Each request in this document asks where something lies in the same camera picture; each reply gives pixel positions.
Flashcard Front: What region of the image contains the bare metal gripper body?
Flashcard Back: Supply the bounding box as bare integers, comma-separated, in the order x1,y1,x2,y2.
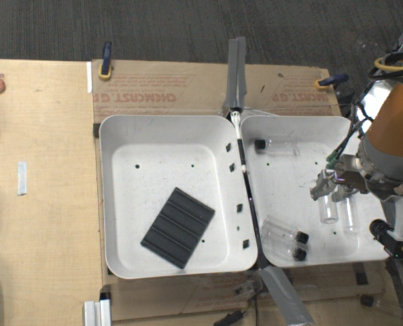
335,153,403,200

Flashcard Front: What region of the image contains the clear open plastic bottle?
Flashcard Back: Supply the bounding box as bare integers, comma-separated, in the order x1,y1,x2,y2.
342,195,360,234
318,192,340,225

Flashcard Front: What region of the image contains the white plastic tray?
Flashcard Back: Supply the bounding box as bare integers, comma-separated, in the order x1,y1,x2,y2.
240,115,392,269
98,114,259,280

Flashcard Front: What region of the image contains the clear plastic bottle black cap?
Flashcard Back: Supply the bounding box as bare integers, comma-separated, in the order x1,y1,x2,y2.
260,215,310,245
360,293,394,309
265,238,308,262
254,138,300,158

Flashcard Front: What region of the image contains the thin black and white rod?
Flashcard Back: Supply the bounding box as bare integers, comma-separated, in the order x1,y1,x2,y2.
228,110,268,268

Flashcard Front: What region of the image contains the black ribbed rectangular plate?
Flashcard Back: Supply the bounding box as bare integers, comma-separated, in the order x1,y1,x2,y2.
140,187,216,270

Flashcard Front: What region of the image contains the brown cardboard board red print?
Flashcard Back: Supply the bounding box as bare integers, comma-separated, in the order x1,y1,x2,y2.
91,58,386,322

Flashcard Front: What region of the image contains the black cylinder on white bracket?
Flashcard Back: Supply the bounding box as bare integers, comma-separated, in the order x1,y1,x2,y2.
369,181,403,259

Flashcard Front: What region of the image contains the black block with thin wires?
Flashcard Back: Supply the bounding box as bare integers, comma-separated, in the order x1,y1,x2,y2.
213,310,245,326

